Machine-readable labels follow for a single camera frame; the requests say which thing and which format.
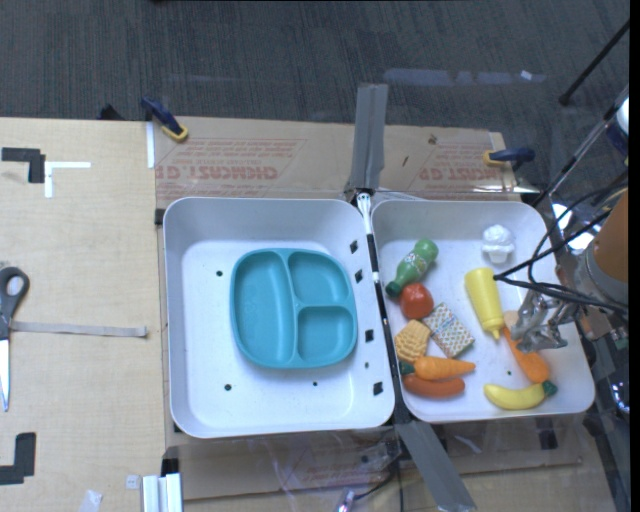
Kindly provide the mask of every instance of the white tray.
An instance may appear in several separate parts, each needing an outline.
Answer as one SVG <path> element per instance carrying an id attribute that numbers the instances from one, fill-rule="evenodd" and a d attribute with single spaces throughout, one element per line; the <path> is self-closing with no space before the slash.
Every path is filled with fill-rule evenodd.
<path id="1" fill-rule="evenodd" d="M 492 265 L 482 253 L 483 231 L 501 224 L 515 238 L 515 252 L 505 264 Z M 395 276 L 398 262 L 412 249 L 416 240 L 430 238 L 439 248 L 436 262 L 422 280 L 431 291 L 435 303 L 446 303 L 458 319 L 475 336 L 473 346 L 460 358 L 476 363 L 473 373 L 464 377 L 464 394 L 445 400 L 426 399 L 403 389 L 405 403 L 419 419 L 431 423 L 486 420 L 515 416 L 578 413 L 586 410 L 595 398 L 595 387 L 577 329 L 573 324 L 560 327 L 567 347 L 543 350 L 540 354 L 551 368 L 551 380 L 558 392 L 534 409 L 506 411 L 490 403 L 482 387 L 496 383 L 519 388 L 530 384 L 522 374 L 502 337 L 495 341 L 484 332 L 475 316 L 464 287 L 464 274 L 476 267 L 492 266 L 500 273 L 529 259 L 546 232 L 544 221 L 532 207 L 513 201 L 426 201 L 387 200 L 372 211 L 372 227 L 378 251 L 380 278 L 383 286 Z M 555 259 L 548 256 L 534 266 L 539 281 L 558 283 Z M 512 274 L 512 279 L 527 281 L 527 270 Z M 503 311 L 517 310 L 526 290 L 502 282 L 498 289 Z M 395 336 L 407 322 L 397 302 L 385 299 L 392 334 Z M 427 354 L 444 356 L 430 341 Z"/>
<path id="2" fill-rule="evenodd" d="M 363 219 L 353 206 L 185 198 L 167 209 L 164 238 L 170 403 L 180 429 L 221 438 L 363 429 L 389 419 L 391 372 Z M 229 302 L 233 266 L 247 252 L 278 247 L 325 252 L 351 276 L 358 339 L 339 363 L 270 369 L 237 348 Z"/>

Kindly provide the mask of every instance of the red tomato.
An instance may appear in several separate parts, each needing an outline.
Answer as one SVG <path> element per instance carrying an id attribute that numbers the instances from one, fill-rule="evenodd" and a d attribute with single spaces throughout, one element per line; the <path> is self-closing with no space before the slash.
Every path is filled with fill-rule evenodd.
<path id="1" fill-rule="evenodd" d="M 410 320 L 419 320 L 433 311 L 431 292 L 421 283 L 408 284 L 400 293 L 400 309 Z"/>

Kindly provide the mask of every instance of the scissors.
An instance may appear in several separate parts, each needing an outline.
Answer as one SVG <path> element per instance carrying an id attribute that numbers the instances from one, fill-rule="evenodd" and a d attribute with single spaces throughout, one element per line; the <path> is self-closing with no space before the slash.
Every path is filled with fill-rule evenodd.
<path id="1" fill-rule="evenodd" d="M 29 278 L 22 270 L 0 269 L 0 390 L 4 412 L 9 410 L 9 325 L 28 290 Z"/>

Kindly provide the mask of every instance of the wooden surface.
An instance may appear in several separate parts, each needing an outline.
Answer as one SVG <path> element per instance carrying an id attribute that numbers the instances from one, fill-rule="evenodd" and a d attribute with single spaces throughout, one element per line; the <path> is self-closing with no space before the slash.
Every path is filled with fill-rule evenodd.
<path id="1" fill-rule="evenodd" d="M 310 123 L 305 130 L 312 135 Z M 101 512 L 138 511 L 139 493 L 126 489 L 126 478 L 158 474 L 166 447 L 155 177 L 145 124 L 3 119 L 0 146 L 91 163 L 56 171 L 54 197 L 46 199 L 43 185 L 27 183 L 27 164 L 0 162 L 0 264 L 31 279 L 16 320 L 149 329 L 146 339 L 12 333 L 0 465 L 13 463 L 22 432 L 37 434 L 36 463 L 23 484 L 0 486 L 0 509 L 75 511 L 94 490 L 103 495 Z M 614 511 L 595 445 L 577 434 L 582 458 L 574 464 L 465 475 L 478 509 Z M 414 470 L 403 482 L 405 510 L 436 510 Z M 185 510 L 324 512 L 339 494 L 220 498 L 188 502 Z M 356 510 L 399 510 L 397 484 Z"/>

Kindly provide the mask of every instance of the green bottle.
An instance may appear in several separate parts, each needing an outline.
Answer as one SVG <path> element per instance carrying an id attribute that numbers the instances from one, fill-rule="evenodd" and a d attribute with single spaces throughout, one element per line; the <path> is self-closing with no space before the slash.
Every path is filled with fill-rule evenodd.
<path id="1" fill-rule="evenodd" d="M 422 279 L 437 257 L 438 246 L 435 243 L 427 238 L 418 240 L 411 252 L 398 264 L 396 277 L 385 287 L 386 292 L 391 297 L 398 297 L 406 285 Z"/>

